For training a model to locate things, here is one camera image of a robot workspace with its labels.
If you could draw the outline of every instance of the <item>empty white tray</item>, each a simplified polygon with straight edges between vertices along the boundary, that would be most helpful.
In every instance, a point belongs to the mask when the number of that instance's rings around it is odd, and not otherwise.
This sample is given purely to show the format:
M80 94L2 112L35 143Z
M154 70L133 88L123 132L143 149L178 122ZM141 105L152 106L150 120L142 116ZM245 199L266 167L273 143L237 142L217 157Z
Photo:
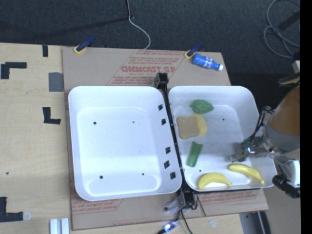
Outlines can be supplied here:
M179 116L194 114L190 105L196 99L204 99L214 106L212 111L202 114L208 132L202 137L181 139L176 119ZM258 120L256 103L248 89L240 86L178 86L169 91L169 101L185 180L192 189L207 192L255 189L273 185L272 178L276 175L276 168L268 155L249 157L242 162L256 168L265 180L264 184L227 169L230 164L228 157L234 154L239 144L254 132ZM195 167L187 166L192 141L203 144ZM198 179L210 172L222 173L233 183L232 186L229 188L225 184L213 182L200 190L197 187Z
M182 183L162 93L80 86L69 93L75 188L89 201L167 194Z

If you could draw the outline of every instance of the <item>banana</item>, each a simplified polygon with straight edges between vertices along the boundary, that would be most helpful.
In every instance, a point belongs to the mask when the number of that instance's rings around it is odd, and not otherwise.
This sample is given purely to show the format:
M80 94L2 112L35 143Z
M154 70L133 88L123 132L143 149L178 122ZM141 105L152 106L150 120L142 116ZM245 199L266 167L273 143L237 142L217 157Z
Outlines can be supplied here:
M233 164L230 164L228 166L228 169L233 171L233 172L241 173L241 174L244 174L248 177L257 179L261 182L261 184L264 184L264 182L265 182L261 178L259 171L253 167L248 166L248 165L240 164L240 163L233 163Z
M232 183L229 182L226 177L221 173L207 173L200 177L197 182L197 187L199 189L202 189L211 182L224 183L227 184L229 187L232 185Z

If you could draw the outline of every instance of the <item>blue clamp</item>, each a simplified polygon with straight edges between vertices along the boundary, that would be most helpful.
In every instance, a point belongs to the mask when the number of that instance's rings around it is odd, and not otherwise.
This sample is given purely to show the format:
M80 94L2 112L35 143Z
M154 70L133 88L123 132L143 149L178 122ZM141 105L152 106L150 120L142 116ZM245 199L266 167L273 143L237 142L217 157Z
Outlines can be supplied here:
M196 51L200 50L202 48L203 44L202 43L198 43L196 44L192 49L186 51L184 53L184 57L189 60L193 57L193 55L195 54Z
M80 55L82 54L85 50L86 50L86 47L90 46L92 42L94 42L96 39L95 36L91 36L91 37L88 37L87 39L85 39L80 45L76 46L74 48L74 52L77 54L77 55Z

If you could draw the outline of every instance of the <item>cardboard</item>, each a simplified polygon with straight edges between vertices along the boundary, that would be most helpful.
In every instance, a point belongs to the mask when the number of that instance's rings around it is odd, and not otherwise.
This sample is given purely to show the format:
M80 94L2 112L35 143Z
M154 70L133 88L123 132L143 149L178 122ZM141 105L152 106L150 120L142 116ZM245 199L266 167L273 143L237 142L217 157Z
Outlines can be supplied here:
M178 85L231 85L221 53L199 52L223 64L223 70L204 69L184 58L182 51L87 48L77 55L73 47L62 48L65 114L69 156L73 230L129 225L175 219L163 206L176 194L103 200L80 198L74 186L68 94L81 85L150 85L158 72L168 74L168 89ZM219 192L199 195L196 210L185 216L204 217L268 208L262 189L243 192Z

